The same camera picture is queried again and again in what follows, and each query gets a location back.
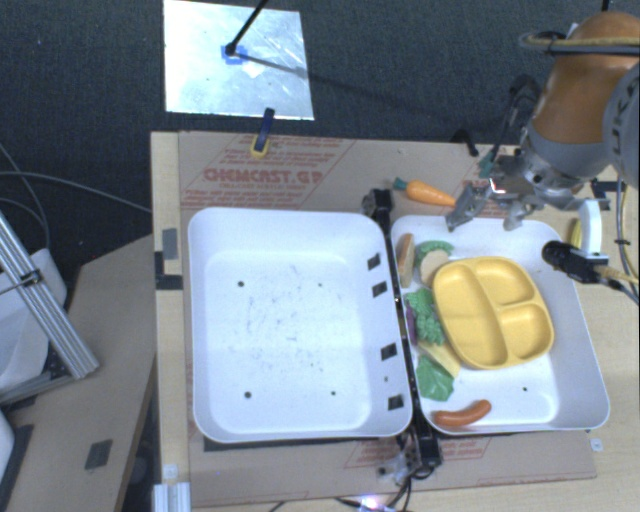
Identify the green curly lettuce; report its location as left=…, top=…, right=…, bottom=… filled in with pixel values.
left=403, top=287, right=447, bottom=347

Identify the white plastic tray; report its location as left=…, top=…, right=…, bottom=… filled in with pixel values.
left=389, top=214, right=612, bottom=434
left=187, top=206, right=415, bottom=445

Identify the purple onion slice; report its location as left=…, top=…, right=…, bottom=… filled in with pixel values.
left=404, top=303, right=420, bottom=347

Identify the thin black rod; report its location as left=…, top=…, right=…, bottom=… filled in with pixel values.
left=379, top=207, right=424, bottom=434

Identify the tan bread slice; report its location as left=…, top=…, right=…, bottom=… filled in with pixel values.
left=418, top=250, right=452, bottom=287
left=395, top=232, right=417, bottom=289

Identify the orange carrot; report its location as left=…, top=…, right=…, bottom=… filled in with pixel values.
left=392, top=176, right=458, bottom=209

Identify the black cylinder on white bracket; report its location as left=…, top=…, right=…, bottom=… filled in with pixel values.
left=541, top=197, right=611, bottom=285

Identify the yellow divided plate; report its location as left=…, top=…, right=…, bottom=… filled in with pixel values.
left=431, top=255, right=557, bottom=372

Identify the black block with wires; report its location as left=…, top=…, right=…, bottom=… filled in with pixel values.
left=397, top=428, right=444, bottom=476
left=361, top=188, right=397, bottom=219

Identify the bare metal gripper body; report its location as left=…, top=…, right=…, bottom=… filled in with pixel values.
left=485, top=149, right=587, bottom=212

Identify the yellow cheese slice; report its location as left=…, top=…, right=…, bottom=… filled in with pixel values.
left=417, top=339, right=462, bottom=379

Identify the orange sausage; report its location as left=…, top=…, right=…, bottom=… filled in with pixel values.
left=432, top=399, right=493, bottom=430

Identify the brown cardboard board red print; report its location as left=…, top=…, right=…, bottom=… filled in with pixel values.
left=177, top=130, right=599, bottom=502

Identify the green lettuce leaf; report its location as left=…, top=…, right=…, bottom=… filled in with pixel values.
left=414, top=240, right=456, bottom=262
left=415, top=353, right=456, bottom=402

